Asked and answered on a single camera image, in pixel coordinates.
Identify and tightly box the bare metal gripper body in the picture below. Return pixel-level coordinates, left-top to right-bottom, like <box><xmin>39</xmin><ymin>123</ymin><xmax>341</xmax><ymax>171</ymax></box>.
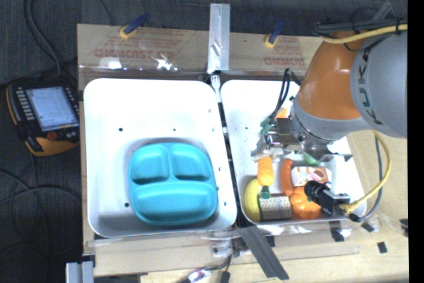
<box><xmin>264</xmin><ymin>117</ymin><xmax>327</xmax><ymax>160</ymax></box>

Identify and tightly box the orange carrot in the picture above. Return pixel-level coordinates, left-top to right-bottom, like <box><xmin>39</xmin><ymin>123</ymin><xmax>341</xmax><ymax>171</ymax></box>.
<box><xmin>257</xmin><ymin>155</ymin><xmax>275</xmax><ymax>196</ymax></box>

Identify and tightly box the orange sausage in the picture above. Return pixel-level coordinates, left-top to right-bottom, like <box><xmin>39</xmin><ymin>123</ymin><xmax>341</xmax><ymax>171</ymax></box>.
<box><xmin>280</xmin><ymin>158</ymin><xmax>295</xmax><ymax>198</ymax></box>

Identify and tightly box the green rounded toy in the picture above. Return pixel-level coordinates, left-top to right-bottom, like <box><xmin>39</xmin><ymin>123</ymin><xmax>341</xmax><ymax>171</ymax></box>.
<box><xmin>303</xmin><ymin>152</ymin><xmax>321</xmax><ymax>166</ymax></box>

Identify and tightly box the yellow banana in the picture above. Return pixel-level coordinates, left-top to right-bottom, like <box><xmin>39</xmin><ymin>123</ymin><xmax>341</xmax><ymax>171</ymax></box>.
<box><xmin>244</xmin><ymin>178</ymin><xmax>263</xmax><ymax>222</ymax></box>

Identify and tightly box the white plastic tray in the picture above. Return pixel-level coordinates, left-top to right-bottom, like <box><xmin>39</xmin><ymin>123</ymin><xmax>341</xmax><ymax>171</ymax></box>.
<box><xmin>220</xmin><ymin>79</ymin><xmax>368</xmax><ymax>227</ymax></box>
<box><xmin>82</xmin><ymin>78</ymin><xmax>239</xmax><ymax>239</ymax></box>

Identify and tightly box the white printed carton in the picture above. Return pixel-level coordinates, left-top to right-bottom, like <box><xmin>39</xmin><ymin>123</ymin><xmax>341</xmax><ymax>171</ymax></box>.
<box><xmin>290</xmin><ymin>166</ymin><xmax>333</xmax><ymax>188</ymax></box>

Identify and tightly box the orange pumpkin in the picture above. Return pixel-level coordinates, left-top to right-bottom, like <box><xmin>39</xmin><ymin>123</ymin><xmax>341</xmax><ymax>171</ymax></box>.
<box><xmin>290</xmin><ymin>186</ymin><xmax>323</xmax><ymax>220</ymax></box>

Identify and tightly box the blue divided plate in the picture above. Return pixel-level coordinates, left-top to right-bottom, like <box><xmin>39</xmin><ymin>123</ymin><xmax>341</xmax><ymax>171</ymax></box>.
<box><xmin>128</xmin><ymin>142</ymin><xmax>219</xmax><ymax>227</ymax></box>

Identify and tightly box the brown cardboard board red print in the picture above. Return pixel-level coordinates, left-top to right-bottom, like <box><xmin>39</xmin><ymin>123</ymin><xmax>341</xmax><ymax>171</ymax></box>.
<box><xmin>76</xmin><ymin>23</ymin><xmax>360</xmax><ymax>278</ymax></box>

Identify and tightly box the black cylinder on white bracket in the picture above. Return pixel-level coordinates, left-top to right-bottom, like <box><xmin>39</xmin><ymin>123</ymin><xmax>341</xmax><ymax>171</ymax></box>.
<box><xmin>303</xmin><ymin>153</ymin><xmax>354</xmax><ymax>219</ymax></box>

